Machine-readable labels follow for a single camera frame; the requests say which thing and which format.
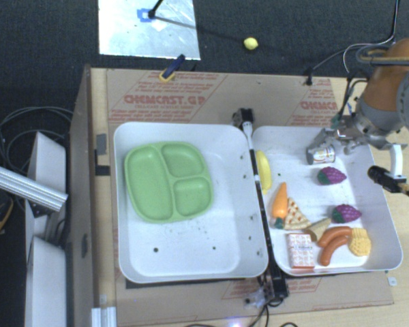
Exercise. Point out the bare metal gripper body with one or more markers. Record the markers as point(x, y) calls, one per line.
point(356, 128)

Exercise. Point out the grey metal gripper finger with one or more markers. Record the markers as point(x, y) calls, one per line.
point(353, 145)
point(318, 142)

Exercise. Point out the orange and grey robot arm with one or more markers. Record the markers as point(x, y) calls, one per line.
point(381, 90)

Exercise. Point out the white and orange small can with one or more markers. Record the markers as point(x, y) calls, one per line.
point(323, 155)

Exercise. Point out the purple grapes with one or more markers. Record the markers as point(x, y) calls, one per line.
point(331, 175)
point(347, 213)

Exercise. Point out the white plastic tray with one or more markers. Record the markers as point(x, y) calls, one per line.
point(197, 250)
point(303, 179)

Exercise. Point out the yellow banana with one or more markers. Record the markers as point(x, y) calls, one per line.
point(264, 172)

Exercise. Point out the thin black and white rod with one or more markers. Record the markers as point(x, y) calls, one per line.
point(255, 169)

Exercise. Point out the orange carrot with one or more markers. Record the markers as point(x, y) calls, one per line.
point(280, 204)

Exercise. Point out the yellow and red pizza slice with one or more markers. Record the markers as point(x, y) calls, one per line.
point(296, 218)

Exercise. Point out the orange sausage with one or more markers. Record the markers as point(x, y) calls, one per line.
point(334, 234)
point(331, 250)

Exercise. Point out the yellow crinkle fries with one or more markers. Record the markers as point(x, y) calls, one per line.
point(359, 243)

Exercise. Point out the white and orange carton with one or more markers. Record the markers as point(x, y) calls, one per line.
point(300, 251)

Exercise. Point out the yellow lemon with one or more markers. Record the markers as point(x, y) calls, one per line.
point(251, 43)

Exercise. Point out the brown cardboard board red print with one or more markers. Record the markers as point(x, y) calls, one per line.
point(177, 97)

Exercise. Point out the green divided plate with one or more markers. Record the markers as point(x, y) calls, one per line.
point(150, 182)

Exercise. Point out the black cylinder on white bracket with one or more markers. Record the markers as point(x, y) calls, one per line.
point(381, 177)

